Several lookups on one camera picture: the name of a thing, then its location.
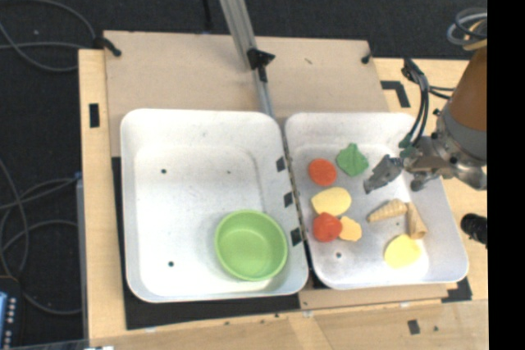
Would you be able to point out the green bowl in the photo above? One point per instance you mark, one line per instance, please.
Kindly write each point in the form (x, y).
(251, 245)

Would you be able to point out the brown cardboard board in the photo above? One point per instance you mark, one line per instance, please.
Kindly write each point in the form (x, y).
(184, 69)

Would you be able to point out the yellow toy potato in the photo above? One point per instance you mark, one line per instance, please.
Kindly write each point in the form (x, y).
(331, 201)

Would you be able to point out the pale yellow toy slice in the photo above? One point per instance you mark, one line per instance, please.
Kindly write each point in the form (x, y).
(403, 252)

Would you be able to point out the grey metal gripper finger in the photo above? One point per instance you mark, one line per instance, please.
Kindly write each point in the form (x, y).
(393, 163)
(379, 181)

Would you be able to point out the pale orange toy chip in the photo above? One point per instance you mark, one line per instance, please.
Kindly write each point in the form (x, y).
(351, 230)

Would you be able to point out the beige toy ice cream cone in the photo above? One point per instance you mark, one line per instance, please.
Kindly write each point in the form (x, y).
(416, 223)
(387, 211)

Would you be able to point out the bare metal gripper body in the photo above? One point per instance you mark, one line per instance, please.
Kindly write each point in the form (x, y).
(435, 164)

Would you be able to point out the red toy tomato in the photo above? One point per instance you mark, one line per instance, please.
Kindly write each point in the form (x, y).
(326, 227)

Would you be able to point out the orange round toy slice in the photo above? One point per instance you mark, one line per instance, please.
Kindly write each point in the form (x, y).
(322, 172)

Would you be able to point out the green toy lettuce leaf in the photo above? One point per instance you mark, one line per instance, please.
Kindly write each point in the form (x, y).
(352, 160)

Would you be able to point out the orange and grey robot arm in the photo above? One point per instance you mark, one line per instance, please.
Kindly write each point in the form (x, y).
(471, 102)

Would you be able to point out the black cylinder on white bracket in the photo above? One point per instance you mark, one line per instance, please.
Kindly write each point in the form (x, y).
(475, 226)

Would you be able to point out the white plastic tray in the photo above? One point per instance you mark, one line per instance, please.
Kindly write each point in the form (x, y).
(369, 254)
(193, 192)

